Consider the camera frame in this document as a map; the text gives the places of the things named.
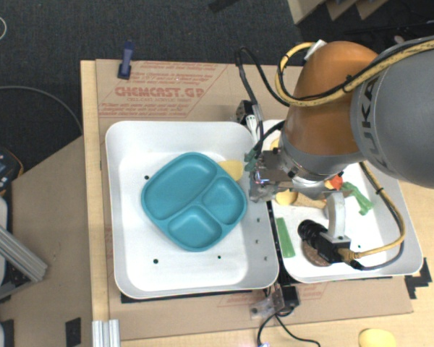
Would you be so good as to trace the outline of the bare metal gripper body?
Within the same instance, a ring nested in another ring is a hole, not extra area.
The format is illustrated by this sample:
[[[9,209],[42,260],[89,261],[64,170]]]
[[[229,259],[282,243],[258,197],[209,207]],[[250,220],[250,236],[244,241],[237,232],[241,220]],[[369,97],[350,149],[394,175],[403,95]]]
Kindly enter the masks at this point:
[[[290,190],[309,198],[324,198],[324,182],[343,171],[343,165],[322,166],[314,171],[296,162],[285,150],[263,151],[253,170],[257,184],[274,185],[274,197]]]

